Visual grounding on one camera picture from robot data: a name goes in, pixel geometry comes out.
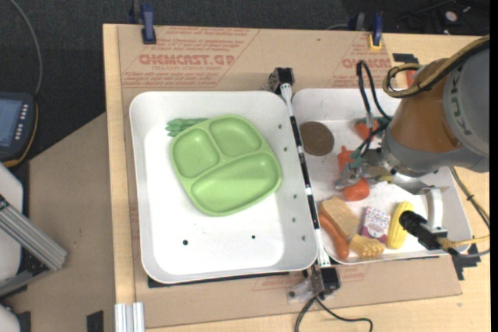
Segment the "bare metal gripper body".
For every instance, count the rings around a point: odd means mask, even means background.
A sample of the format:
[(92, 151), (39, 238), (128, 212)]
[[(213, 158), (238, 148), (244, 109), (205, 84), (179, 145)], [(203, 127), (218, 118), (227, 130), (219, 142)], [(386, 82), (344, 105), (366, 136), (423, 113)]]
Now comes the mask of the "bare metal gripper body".
[(355, 161), (359, 174), (370, 183), (392, 183), (400, 187), (418, 187), (421, 174), (403, 166), (390, 152), (369, 149)]

